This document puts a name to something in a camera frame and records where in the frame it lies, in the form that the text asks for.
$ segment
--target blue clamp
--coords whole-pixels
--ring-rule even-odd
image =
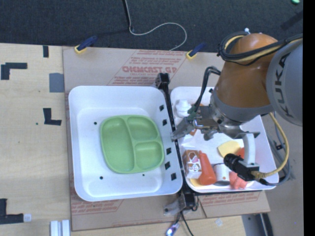
[[[96,41],[97,41],[97,36],[89,37],[88,39],[83,41],[80,45],[77,45],[76,47],[74,47],[74,50],[78,54],[83,53],[87,47],[94,45]]]
[[[205,43],[197,45],[193,50],[186,53],[186,57],[188,59],[193,59],[196,56],[197,52],[200,52],[205,46]]]

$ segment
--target cardboard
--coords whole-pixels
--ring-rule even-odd
[[[124,199],[102,202],[81,200],[73,187],[71,133],[68,94],[76,86],[152,86],[158,73],[168,73],[170,90],[179,86],[200,87],[208,66],[219,70],[223,60],[215,53],[198,53],[187,59],[185,52],[88,48],[77,54],[73,47],[63,47],[64,90],[68,141],[70,202],[72,230],[100,229],[139,224],[172,222],[164,215],[163,206],[174,202],[177,195]],[[214,86],[216,75],[209,77]],[[185,218],[205,219],[270,211],[263,191],[200,195],[199,209],[187,212]]]

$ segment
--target green plate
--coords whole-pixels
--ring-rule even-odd
[[[164,161],[158,127],[149,117],[110,117],[102,122],[100,137],[105,161],[117,173],[150,171]]]

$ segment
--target white container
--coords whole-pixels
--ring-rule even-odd
[[[201,104],[204,106],[208,106],[210,103],[211,93],[209,92],[211,88],[206,88]],[[176,115],[176,104],[180,100],[187,100],[189,104],[193,105],[198,99],[201,92],[201,87],[178,87],[174,88],[171,92],[170,98],[172,102],[172,109],[174,112],[174,122],[175,126],[180,123],[182,120],[181,117]],[[267,135],[261,120],[260,116],[255,117],[253,120],[245,123],[241,127],[244,131],[249,132],[260,132],[260,134],[255,138],[255,147],[256,147],[256,157],[255,161],[260,165],[259,170],[261,172],[270,172],[276,169],[276,164],[274,158],[272,156],[272,152],[269,146],[269,142],[267,139]],[[185,148],[194,148],[197,150],[201,150],[206,153],[210,163],[212,166],[223,163],[223,157],[218,152],[218,146],[221,144],[231,141],[232,139],[226,136],[223,133],[217,133],[214,135],[213,139],[205,141],[203,139],[203,134],[201,134],[200,130],[197,130],[196,133],[192,135],[186,135],[184,138],[178,140],[181,153],[183,154]],[[243,140],[236,139],[240,144],[240,147],[243,147]],[[266,178],[268,182],[276,183],[279,182],[279,175],[274,174]],[[186,182],[188,186],[199,193],[216,193],[216,192],[237,192],[237,191],[255,191],[255,190],[267,190],[273,189],[275,186],[266,186],[257,181],[248,182],[247,187],[245,189],[232,189],[230,185],[227,186],[218,186],[215,184],[211,185],[198,185],[193,179],[186,178]]]
[[[154,87],[79,86],[69,94],[74,187],[86,201],[169,195],[183,184],[163,93]],[[113,116],[143,115],[157,125],[164,147],[158,168],[119,174],[108,168],[100,143],[100,125]]]

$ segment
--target black carpet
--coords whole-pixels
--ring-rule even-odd
[[[134,33],[166,22],[180,24],[187,40],[177,50],[204,42],[216,52],[227,35],[249,28],[278,40],[303,33],[303,0],[127,0]],[[94,46],[170,50],[183,30],[166,25],[145,36],[128,32],[123,0],[0,0],[0,43],[75,46],[98,37]]]

